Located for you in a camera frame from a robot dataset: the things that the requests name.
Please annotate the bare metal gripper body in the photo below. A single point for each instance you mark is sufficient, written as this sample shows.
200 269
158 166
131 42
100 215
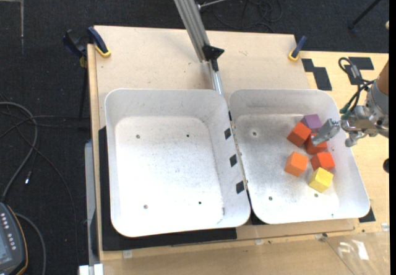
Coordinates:
371 122

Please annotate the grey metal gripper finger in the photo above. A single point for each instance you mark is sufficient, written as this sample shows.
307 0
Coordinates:
352 140
326 132

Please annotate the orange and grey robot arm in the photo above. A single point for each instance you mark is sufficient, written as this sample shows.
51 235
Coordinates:
384 81

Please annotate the red-orange cube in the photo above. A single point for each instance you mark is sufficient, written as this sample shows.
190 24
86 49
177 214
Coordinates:
322 160
298 134
318 148

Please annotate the purple cube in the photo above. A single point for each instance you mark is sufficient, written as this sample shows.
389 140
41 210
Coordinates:
312 120

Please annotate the orange cube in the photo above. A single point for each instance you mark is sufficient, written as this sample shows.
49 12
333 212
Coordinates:
296 164

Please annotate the yellow cube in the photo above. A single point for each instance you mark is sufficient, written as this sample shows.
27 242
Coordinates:
320 179

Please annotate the white plastic tray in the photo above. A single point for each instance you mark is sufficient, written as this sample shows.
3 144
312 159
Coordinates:
164 162
272 168

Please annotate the thin black and white rod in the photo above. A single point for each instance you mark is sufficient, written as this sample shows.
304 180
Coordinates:
238 150

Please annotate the pale wood board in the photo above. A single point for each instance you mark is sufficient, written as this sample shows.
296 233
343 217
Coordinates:
154 60

